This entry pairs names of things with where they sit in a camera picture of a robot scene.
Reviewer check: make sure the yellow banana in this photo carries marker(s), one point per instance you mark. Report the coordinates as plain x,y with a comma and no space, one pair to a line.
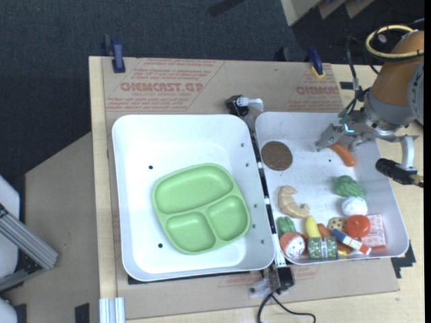
311,227

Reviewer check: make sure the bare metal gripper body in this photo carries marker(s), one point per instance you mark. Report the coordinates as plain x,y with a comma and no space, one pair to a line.
362,126

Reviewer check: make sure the blue white red carton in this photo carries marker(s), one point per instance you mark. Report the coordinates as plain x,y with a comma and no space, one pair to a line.
350,241

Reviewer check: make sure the thin black and white rod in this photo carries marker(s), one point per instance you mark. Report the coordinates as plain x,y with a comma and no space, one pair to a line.
267,204

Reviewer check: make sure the green patterned can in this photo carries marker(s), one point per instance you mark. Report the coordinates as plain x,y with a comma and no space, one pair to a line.
322,247

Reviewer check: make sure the white plastic tray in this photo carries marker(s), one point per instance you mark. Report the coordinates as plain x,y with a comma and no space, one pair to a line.
188,140
313,177

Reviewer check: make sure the brown cardboard board red print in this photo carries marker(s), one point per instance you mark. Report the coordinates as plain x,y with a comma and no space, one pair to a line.
202,82

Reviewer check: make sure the chocolate chip cookie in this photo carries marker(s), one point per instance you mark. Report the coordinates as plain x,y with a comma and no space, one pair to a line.
336,223

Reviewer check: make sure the red tomato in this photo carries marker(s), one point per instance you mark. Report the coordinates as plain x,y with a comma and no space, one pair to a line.
357,225

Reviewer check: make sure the green broccoli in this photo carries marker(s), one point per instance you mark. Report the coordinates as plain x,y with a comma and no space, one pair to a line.
286,225

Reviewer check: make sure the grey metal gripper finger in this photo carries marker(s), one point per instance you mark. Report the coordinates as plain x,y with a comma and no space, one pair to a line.
357,142
328,137

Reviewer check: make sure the orange carrot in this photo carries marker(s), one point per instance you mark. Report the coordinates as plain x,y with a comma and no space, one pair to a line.
324,230

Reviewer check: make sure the orange sausage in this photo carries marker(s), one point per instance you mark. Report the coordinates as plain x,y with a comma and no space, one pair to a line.
345,155

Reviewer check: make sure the pink packet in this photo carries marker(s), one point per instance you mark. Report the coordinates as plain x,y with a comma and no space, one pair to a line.
377,234

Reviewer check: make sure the green divided plate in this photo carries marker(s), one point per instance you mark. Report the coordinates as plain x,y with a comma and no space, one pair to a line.
198,207

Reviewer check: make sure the black cylinder on white bracket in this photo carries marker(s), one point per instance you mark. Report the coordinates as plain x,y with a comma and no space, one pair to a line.
392,170

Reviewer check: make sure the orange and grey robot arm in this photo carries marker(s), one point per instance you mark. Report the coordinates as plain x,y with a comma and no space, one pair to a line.
392,79

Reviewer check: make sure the white round ball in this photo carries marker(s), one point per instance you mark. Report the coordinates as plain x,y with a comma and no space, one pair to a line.
354,206

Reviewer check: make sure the red and white sushi roll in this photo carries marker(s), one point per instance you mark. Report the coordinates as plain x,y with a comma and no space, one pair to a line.
293,244

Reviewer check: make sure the beige croissant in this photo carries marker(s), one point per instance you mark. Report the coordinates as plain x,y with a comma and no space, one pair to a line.
290,202

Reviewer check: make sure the brown round biscuit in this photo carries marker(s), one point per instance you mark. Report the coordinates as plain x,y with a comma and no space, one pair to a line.
276,155

